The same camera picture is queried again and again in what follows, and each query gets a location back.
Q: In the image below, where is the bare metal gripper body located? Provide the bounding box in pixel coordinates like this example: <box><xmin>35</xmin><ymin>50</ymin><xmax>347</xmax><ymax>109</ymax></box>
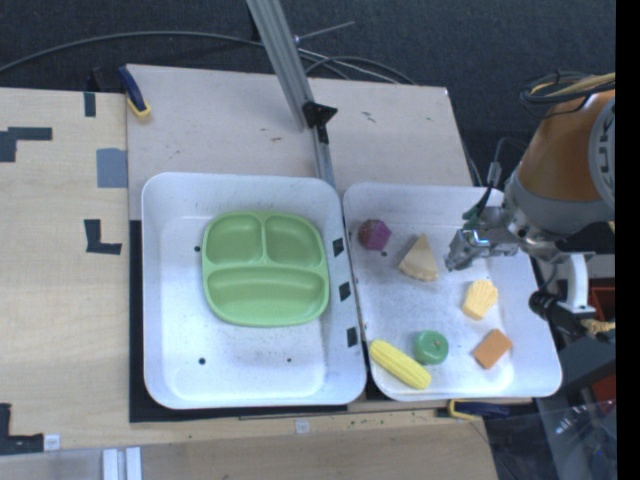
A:
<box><xmin>462</xmin><ymin>204</ymin><xmax>557</xmax><ymax>262</ymax></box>

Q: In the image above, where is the beige toy pie slice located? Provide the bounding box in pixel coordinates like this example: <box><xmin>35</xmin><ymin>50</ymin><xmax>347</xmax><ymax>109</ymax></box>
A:
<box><xmin>397</xmin><ymin>232</ymin><xmax>440</xmax><ymax>283</ymax></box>

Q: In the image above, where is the yellow shell-shaped toy biscuit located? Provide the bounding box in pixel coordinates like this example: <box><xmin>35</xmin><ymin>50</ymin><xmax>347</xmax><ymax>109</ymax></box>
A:
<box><xmin>460</xmin><ymin>278</ymin><xmax>500</xmax><ymax>322</ymax></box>

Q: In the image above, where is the white plastic tray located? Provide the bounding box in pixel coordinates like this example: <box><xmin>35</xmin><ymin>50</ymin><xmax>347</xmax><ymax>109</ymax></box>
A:
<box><xmin>341</xmin><ymin>181</ymin><xmax>564</xmax><ymax>403</ymax></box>
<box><xmin>141</xmin><ymin>171</ymin><xmax>368</xmax><ymax>411</ymax></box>

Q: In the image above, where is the orange toy biscuit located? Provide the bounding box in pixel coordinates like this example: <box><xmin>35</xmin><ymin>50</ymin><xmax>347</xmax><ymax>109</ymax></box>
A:
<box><xmin>472</xmin><ymin>328</ymin><xmax>514</xmax><ymax>371</ymax></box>

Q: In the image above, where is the green toy apple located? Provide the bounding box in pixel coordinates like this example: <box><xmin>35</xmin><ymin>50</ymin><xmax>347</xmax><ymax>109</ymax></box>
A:
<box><xmin>412</xmin><ymin>329</ymin><xmax>450</xmax><ymax>367</ymax></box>

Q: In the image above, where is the yellow toy corn cob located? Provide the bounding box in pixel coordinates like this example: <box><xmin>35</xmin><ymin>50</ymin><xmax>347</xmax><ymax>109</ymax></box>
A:
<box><xmin>368</xmin><ymin>338</ymin><xmax>433</xmax><ymax>391</ymax></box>

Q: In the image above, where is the green divided plate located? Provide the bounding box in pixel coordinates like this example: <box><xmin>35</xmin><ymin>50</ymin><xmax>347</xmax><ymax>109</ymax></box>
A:
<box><xmin>200</xmin><ymin>210</ymin><xmax>332</xmax><ymax>329</ymax></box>

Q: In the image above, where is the pale wood board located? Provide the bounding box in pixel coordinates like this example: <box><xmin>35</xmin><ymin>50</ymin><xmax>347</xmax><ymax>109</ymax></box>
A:
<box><xmin>125</xmin><ymin>63</ymin><xmax>534</xmax><ymax>415</ymax></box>

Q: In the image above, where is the black cylinder on white bracket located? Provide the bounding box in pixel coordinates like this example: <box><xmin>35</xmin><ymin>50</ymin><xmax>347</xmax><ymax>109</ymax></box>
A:
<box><xmin>528</xmin><ymin>251</ymin><xmax>599</xmax><ymax>330</ymax></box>

